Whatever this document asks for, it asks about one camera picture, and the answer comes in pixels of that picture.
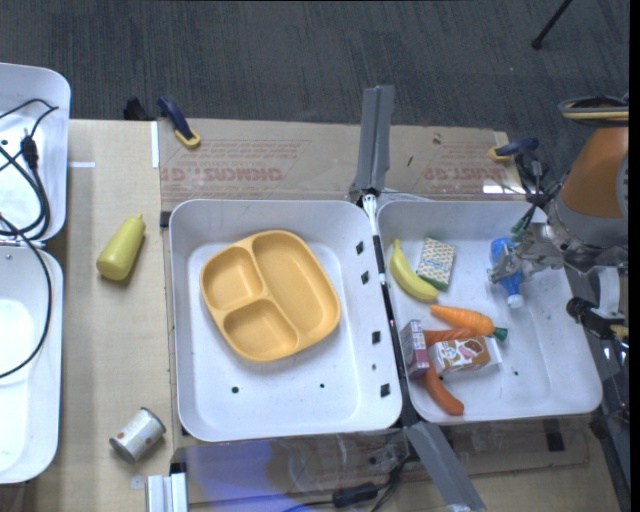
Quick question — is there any white and green patterned carton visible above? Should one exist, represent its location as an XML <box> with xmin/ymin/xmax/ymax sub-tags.
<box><xmin>415</xmin><ymin>236</ymin><xmax>458</xmax><ymax>292</ymax></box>

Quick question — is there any black tripod leg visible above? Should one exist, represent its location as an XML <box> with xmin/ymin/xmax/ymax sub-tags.
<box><xmin>530</xmin><ymin>0</ymin><xmax>575</xmax><ymax>51</ymax></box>

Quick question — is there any black cable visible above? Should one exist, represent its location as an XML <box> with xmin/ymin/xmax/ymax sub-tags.
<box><xmin>0</xmin><ymin>97</ymin><xmax>61</xmax><ymax>380</ymax></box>

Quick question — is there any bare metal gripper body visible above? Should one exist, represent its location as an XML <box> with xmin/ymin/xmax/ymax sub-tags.
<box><xmin>519</xmin><ymin>221</ymin><xmax>629</xmax><ymax>275</ymax></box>

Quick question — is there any black cylinder on white bracket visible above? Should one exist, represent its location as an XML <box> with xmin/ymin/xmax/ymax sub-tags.
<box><xmin>565</xmin><ymin>266</ymin><xmax>630</xmax><ymax>342</ymax></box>

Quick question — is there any orange carrot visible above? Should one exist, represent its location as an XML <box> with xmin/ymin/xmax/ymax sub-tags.
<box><xmin>429</xmin><ymin>303</ymin><xmax>510</xmax><ymax>343</ymax></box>

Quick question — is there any brown cardboard board red print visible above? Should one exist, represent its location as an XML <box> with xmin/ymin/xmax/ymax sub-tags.
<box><xmin>156</xmin><ymin>117</ymin><xmax>592</xmax><ymax>503</ymax></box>

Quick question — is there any small white can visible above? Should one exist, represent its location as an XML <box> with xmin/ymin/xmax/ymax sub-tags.
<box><xmin>108</xmin><ymin>406</ymin><xmax>168</xmax><ymax>465</ymax></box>

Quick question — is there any brown and white carton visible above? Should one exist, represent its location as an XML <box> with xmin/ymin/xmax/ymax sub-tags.
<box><xmin>426</xmin><ymin>335</ymin><xmax>504</xmax><ymax>378</ymax></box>

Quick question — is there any yellow squeeze bottle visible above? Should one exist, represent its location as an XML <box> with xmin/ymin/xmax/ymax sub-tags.
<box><xmin>95</xmin><ymin>213</ymin><xmax>148</xmax><ymax>283</ymax></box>

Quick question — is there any blue bottle with white cap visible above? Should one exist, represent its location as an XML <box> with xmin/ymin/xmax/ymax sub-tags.
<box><xmin>488</xmin><ymin>236</ymin><xmax>527</xmax><ymax>309</ymax></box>

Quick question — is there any yellow banana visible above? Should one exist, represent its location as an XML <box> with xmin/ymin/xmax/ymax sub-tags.
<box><xmin>388</xmin><ymin>237</ymin><xmax>442</xmax><ymax>304</ymax></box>

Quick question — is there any orange sausage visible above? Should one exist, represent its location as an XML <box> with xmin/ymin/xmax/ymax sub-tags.
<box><xmin>422</xmin><ymin>326</ymin><xmax>479</xmax><ymax>348</ymax></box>
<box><xmin>420</xmin><ymin>366</ymin><xmax>466</xmax><ymax>418</ymax></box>

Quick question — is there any yellow divided plate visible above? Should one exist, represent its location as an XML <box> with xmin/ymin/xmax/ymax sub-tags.
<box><xmin>198</xmin><ymin>228</ymin><xmax>343</xmax><ymax>364</ymax></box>

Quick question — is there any pink carton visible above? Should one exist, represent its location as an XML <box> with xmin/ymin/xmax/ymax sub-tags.
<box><xmin>398</xmin><ymin>318</ymin><xmax>433</xmax><ymax>382</ymax></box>

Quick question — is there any white plastic tray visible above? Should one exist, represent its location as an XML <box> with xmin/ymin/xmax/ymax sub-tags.
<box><xmin>168</xmin><ymin>198</ymin><xmax>404</xmax><ymax>444</ymax></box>
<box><xmin>0</xmin><ymin>243</ymin><xmax>66</xmax><ymax>486</ymax></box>
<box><xmin>375</xmin><ymin>199</ymin><xmax>604</xmax><ymax>427</ymax></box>
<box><xmin>0</xmin><ymin>61</ymin><xmax>73</xmax><ymax>247</ymax></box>

